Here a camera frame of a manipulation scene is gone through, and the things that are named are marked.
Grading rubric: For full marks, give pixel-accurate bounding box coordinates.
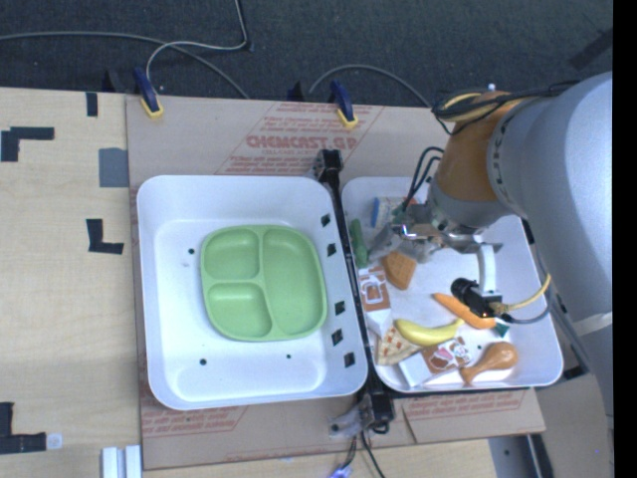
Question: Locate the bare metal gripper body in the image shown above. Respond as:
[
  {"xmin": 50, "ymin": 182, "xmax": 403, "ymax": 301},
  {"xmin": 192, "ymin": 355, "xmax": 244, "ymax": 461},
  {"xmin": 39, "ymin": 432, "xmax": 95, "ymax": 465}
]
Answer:
[{"xmin": 391, "ymin": 203, "xmax": 482, "ymax": 257}]

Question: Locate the green toy pea pod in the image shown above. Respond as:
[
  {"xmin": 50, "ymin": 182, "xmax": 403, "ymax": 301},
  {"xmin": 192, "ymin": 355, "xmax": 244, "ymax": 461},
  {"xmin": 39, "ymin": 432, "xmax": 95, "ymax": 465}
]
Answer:
[{"xmin": 348, "ymin": 217, "xmax": 370, "ymax": 270}]

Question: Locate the orange toy waffle biscuit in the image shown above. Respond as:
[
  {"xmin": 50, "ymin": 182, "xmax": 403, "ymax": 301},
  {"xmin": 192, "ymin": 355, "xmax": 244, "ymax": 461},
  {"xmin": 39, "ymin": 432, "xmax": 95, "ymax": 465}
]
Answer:
[{"xmin": 379, "ymin": 250, "xmax": 419, "ymax": 292}]

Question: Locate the blue and white carton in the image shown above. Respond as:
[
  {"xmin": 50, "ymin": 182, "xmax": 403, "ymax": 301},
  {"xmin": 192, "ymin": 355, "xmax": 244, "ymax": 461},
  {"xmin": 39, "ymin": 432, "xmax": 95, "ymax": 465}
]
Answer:
[{"xmin": 369, "ymin": 195, "xmax": 420, "ymax": 229}]

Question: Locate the orange and white carton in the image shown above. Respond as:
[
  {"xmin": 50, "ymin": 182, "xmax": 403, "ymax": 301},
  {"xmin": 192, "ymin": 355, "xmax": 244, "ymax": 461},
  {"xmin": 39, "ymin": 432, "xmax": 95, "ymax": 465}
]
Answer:
[{"xmin": 356, "ymin": 265, "xmax": 395, "ymax": 339}]

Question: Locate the thin black rod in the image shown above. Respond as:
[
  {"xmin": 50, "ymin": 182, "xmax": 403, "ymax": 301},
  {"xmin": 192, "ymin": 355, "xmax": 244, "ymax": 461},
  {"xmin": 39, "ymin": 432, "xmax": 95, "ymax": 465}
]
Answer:
[{"xmin": 323, "ymin": 178, "xmax": 385, "ymax": 408}]

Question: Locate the orange toy carrot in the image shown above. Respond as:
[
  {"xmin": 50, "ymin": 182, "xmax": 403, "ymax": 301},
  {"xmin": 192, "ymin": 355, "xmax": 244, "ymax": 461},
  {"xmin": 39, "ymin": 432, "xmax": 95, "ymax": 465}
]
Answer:
[{"xmin": 432, "ymin": 292, "xmax": 512, "ymax": 339}]

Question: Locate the yellow banana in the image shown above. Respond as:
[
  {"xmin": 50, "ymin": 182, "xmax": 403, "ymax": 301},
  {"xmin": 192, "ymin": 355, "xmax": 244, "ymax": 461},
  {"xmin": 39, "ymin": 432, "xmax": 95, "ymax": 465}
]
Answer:
[{"xmin": 393, "ymin": 317, "xmax": 466, "ymax": 348}]

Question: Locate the toy pizza slice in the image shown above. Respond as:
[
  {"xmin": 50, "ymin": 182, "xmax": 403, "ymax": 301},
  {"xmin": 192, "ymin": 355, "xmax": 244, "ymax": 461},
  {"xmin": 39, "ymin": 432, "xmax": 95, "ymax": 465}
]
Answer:
[{"xmin": 373, "ymin": 325, "xmax": 424, "ymax": 367}]

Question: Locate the white carton with food pictures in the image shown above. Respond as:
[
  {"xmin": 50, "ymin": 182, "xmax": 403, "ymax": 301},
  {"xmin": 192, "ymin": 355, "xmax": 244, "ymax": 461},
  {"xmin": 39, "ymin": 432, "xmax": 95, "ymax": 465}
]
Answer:
[{"xmin": 397, "ymin": 336, "xmax": 474, "ymax": 389}]

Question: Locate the white plastic tray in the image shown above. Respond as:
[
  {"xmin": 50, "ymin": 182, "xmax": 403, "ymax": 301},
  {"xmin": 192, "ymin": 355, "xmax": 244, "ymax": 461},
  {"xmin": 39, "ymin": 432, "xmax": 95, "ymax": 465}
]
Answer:
[
  {"xmin": 340, "ymin": 175, "xmax": 565, "ymax": 394},
  {"xmin": 135, "ymin": 173, "xmax": 370, "ymax": 412}
]

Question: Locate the green divided plate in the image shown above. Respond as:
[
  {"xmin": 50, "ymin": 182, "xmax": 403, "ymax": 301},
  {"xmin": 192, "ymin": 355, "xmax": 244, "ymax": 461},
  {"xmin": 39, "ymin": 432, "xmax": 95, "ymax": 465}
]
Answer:
[{"xmin": 199, "ymin": 224, "xmax": 329, "ymax": 344}]

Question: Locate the brown toy chicken drumstick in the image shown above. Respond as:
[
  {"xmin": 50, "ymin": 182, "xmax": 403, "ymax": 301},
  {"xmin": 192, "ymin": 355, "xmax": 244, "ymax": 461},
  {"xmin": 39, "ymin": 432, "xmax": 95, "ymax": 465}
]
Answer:
[{"xmin": 458, "ymin": 341, "xmax": 520, "ymax": 385}]

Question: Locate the brown cardboard board red print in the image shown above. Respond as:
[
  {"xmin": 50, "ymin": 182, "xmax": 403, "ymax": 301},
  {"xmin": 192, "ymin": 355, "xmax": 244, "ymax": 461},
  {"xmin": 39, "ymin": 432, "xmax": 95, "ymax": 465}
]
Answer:
[{"xmin": 123, "ymin": 94, "xmax": 547, "ymax": 470}]

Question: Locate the black cylinder on white bracket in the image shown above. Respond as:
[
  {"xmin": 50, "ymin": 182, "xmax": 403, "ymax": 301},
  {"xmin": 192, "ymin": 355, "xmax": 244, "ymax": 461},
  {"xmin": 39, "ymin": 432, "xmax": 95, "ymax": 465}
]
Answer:
[{"xmin": 450, "ymin": 233, "xmax": 505, "ymax": 319}]

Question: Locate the black block with thin wires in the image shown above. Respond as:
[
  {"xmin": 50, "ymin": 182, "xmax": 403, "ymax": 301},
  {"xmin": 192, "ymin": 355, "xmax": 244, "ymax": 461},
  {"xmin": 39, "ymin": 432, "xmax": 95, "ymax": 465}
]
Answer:
[
  {"xmin": 312, "ymin": 148, "xmax": 345, "ymax": 184},
  {"xmin": 364, "ymin": 390, "xmax": 397, "ymax": 428}
]

